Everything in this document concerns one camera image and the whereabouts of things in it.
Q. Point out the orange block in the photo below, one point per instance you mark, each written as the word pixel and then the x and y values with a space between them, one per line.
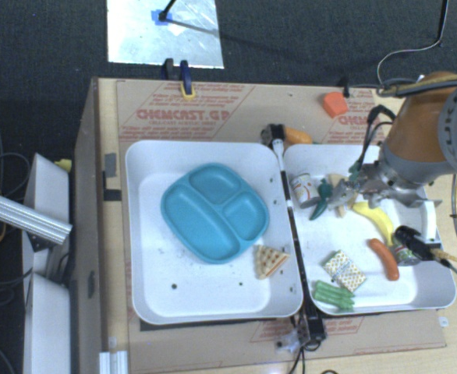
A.
pixel 335 104

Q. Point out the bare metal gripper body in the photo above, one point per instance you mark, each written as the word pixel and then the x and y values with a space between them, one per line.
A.
pixel 398 191

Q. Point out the brown cardboard board red print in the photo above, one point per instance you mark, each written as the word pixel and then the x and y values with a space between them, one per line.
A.
pixel 220 111

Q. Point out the black cylinder on white bracket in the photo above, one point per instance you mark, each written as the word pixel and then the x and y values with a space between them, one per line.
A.
pixel 413 240

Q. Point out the yellow banana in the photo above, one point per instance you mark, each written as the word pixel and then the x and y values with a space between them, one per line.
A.
pixel 380 218

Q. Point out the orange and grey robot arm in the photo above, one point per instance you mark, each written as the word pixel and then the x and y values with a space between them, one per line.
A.
pixel 419 138

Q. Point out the white small can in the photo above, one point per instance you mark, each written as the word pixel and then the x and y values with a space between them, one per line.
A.
pixel 303 191

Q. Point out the orange sausage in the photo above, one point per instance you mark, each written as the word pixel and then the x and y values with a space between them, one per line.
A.
pixel 386 261

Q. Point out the white plastic tray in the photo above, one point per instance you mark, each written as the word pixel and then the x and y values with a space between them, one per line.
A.
pixel 353 244
pixel 197 286

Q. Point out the white patterned carton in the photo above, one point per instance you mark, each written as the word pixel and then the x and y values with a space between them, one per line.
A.
pixel 344 270

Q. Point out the orange carrot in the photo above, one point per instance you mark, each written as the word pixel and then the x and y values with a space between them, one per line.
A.
pixel 298 135

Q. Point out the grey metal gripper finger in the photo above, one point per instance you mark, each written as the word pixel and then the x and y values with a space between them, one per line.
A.
pixel 342 195
pixel 374 200

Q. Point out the green pepper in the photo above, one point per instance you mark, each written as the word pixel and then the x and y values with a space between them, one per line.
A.
pixel 321 203

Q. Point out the thin black and white rod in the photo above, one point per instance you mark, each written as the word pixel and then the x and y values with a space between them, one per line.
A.
pixel 295 232

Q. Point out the green beans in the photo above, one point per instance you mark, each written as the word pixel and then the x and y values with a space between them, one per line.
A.
pixel 331 295

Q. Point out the beige bread piece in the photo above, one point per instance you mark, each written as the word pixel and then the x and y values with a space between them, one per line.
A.
pixel 335 179

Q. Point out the blue divided plate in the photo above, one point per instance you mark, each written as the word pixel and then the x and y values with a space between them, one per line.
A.
pixel 213 212

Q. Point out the green and white can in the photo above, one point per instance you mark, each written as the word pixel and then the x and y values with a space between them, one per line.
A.
pixel 404 256

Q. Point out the beige waffle pizza slice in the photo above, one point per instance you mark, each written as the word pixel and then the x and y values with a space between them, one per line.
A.
pixel 267 262

